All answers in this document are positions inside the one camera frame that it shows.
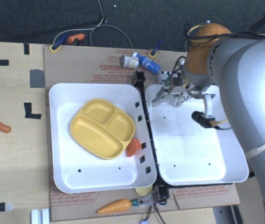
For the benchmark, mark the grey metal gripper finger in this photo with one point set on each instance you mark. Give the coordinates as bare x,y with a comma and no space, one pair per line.
180,99
159,97

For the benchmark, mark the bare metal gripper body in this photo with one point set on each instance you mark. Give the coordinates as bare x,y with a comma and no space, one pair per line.
194,92

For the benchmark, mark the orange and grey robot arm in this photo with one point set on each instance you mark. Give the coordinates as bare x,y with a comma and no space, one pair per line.
244,83

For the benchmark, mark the black and white spotted carton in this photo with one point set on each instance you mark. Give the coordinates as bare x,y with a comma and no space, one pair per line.
165,76

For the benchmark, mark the blue bottle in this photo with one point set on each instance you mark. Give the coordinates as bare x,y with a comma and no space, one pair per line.
148,64

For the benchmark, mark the thin black rod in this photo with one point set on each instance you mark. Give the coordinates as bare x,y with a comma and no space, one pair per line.
150,134

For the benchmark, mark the white can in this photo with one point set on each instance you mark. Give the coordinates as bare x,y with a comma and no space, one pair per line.
130,62

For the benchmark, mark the white plastic tray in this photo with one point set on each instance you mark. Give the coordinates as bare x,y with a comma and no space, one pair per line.
95,171
188,148

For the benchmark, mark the orange rounded toy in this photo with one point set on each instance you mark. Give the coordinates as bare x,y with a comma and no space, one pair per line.
132,147

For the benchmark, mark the yellow divided plate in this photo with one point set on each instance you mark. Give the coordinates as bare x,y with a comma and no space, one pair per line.
99,129

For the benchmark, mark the brown cardboard board red print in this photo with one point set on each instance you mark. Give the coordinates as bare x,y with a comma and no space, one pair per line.
76,66

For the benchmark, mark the pale yellow round toy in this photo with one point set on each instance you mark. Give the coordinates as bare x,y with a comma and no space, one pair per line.
143,190

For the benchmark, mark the orange carrot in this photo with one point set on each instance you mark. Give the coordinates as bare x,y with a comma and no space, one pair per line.
116,206

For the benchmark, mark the black cylinder on white bracket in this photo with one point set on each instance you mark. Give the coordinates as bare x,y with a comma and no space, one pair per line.
203,119

